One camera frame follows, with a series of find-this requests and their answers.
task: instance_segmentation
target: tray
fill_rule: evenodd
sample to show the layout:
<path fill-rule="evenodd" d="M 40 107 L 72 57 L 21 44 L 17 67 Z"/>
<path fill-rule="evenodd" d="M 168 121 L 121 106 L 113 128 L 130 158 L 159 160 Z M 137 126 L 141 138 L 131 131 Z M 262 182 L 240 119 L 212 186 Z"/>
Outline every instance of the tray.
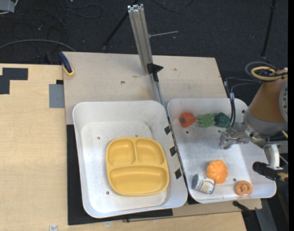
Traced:
<path fill-rule="evenodd" d="M 170 181 L 162 146 L 150 138 L 127 137 L 107 147 L 107 178 L 124 196 L 148 196 L 164 191 Z"/>
<path fill-rule="evenodd" d="M 247 105 L 235 99 L 236 122 L 242 122 L 242 110 Z M 183 112 L 192 112 L 195 117 L 205 114 L 223 112 L 230 116 L 229 99 L 173 99 L 168 104 L 180 160 L 184 169 L 189 194 L 199 203 L 212 203 L 245 198 L 270 198 L 276 193 L 276 183 L 252 170 L 254 162 L 267 163 L 264 150 L 249 142 L 248 144 L 234 144 L 230 149 L 219 147 L 221 131 L 224 128 L 215 126 L 199 127 L 195 122 L 187 128 L 181 127 L 178 118 Z M 211 161 L 221 159 L 228 167 L 228 177 L 221 184 L 216 184 L 212 194 L 206 194 L 191 188 L 192 179 L 196 174 L 206 176 L 206 168 Z M 253 186 L 252 194 L 238 196 L 234 192 L 234 185 L 239 180 L 246 180 Z"/>
<path fill-rule="evenodd" d="M 187 187 L 165 108 L 156 101 L 82 102 L 73 109 L 82 202 L 92 217 L 105 218 L 142 211 L 175 208 L 187 201 Z M 123 196 L 107 178 L 106 150 L 117 138 L 144 137 L 157 141 L 169 170 L 167 188 L 148 196 Z"/>

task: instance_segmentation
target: orange pumpkin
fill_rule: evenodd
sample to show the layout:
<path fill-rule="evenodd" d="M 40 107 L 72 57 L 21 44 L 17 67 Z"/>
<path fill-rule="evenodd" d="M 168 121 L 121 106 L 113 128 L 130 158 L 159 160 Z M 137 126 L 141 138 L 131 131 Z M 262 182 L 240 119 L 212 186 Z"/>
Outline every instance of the orange pumpkin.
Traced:
<path fill-rule="evenodd" d="M 213 179 L 216 184 L 224 183 L 227 176 L 227 166 L 222 160 L 211 161 L 207 166 L 207 177 Z"/>

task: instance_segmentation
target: wooden table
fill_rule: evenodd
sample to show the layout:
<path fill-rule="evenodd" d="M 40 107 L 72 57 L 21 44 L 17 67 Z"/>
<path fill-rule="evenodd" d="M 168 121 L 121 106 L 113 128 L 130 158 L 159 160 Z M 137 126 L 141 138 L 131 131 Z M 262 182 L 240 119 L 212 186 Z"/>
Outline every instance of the wooden table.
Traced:
<path fill-rule="evenodd" d="M 70 63 L 81 56 L 66 53 Z M 115 61 L 115 55 L 88 54 L 95 65 L 103 62 L 103 57 Z M 133 56 L 123 55 L 123 61 Z M 154 57 L 154 62 L 161 65 L 170 57 Z M 179 78 L 186 77 L 180 67 L 173 64 L 171 75 L 180 71 Z M 221 83 L 215 59 L 196 59 L 200 63 L 199 72 L 204 76 L 217 76 Z M 67 134 L 66 109 L 50 108 L 49 85 L 56 80 L 65 81 L 65 99 L 67 101 L 67 80 L 61 65 L 0 64 L 3 68 L 28 68 L 28 80 L 11 80 L 10 94 L 0 95 L 0 230 L 50 230 L 50 225 L 57 225 L 58 231 L 107 230 L 104 223 L 92 223 L 69 226 L 67 222 Z M 161 90 L 165 100 L 171 97 L 166 91 L 170 74 L 159 74 Z M 213 82 L 206 80 L 196 83 L 199 92 L 212 97 Z M 220 88 L 213 89 L 217 95 L 224 96 Z M 260 199 L 240 201 L 249 209 L 261 208 Z M 211 204 L 187 205 L 173 210 L 174 216 L 158 220 L 139 220 L 125 223 L 112 221 L 111 230 L 236 230 L 246 231 L 241 210 L 230 201 Z"/>

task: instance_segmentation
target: yellow divided plate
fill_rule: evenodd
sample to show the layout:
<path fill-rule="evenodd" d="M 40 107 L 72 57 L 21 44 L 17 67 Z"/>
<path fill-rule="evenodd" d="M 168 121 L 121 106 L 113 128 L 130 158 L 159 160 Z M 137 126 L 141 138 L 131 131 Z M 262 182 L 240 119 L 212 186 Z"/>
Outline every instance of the yellow divided plate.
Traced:
<path fill-rule="evenodd" d="M 111 141 L 106 163 L 109 184 L 120 195 L 153 195 L 169 184 L 163 148 L 153 139 L 125 137 Z"/>

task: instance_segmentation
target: soda can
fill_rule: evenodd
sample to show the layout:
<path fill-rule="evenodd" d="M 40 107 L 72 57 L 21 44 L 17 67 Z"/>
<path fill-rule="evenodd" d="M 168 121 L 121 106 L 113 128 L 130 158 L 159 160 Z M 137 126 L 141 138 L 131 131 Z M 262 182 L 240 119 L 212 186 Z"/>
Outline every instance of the soda can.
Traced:
<path fill-rule="evenodd" d="M 192 188 L 199 192 L 212 194 L 214 191 L 215 182 L 213 179 L 196 174 L 192 180 Z"/>

